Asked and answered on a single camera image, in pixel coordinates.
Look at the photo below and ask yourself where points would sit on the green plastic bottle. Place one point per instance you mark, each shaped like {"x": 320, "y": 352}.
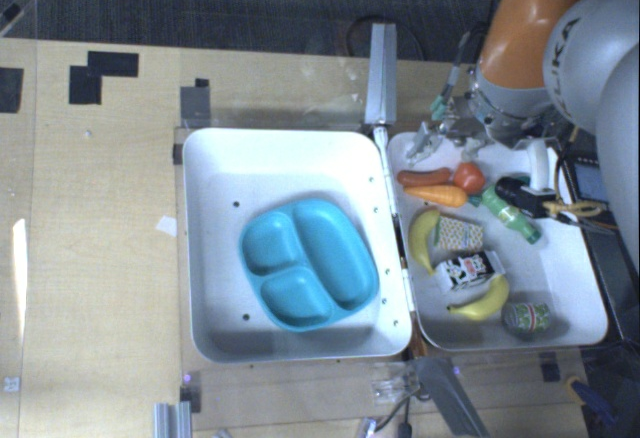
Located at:
{"x": 510, "y": 215}

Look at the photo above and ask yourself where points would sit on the red sausage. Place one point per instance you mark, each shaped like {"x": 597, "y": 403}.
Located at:
{"x": 424, "y": 176}

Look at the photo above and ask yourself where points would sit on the blue divided plate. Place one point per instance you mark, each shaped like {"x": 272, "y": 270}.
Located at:
{"x": 320, "y": 251}

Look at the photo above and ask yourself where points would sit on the yellow patterned packet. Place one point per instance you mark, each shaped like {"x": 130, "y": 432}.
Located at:
{"x": 462, "y": 233}

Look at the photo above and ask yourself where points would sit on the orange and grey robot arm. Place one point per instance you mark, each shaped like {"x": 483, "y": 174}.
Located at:
{"x": 590, "y": 76}

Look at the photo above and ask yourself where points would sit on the red tomato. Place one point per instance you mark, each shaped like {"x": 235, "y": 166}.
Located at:
{"x": 469, "y": 177}

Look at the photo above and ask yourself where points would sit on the green patterned can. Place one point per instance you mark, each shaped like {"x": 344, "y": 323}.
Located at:
{"x": 526, "y": 320}

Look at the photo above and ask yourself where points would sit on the black and white milk carton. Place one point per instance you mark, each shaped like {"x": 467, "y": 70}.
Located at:
{"x": 465, "y": 272}

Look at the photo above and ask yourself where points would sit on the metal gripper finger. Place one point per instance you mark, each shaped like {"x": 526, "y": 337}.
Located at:
{"x": 472, "y": 150}
{"x": 424, "y": 140}

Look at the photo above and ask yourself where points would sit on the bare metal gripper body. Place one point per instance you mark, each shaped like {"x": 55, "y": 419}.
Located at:
{"x": 470, "y": 121}

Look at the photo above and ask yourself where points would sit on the pale wooden board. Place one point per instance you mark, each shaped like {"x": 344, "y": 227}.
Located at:
{"x": 300, "y": 391}

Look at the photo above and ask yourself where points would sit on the yellow banana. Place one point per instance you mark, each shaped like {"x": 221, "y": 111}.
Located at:
{"x": 487, "y": 305}
{"x": 420, "y": 236}

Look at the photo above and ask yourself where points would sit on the orange carrot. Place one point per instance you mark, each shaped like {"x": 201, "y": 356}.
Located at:
{"x": 440, "y": 195}

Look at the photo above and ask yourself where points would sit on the white plastic tray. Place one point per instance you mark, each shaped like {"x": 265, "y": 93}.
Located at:
{"x": 280, "y": 166}
{"x": 560, "y": 286}

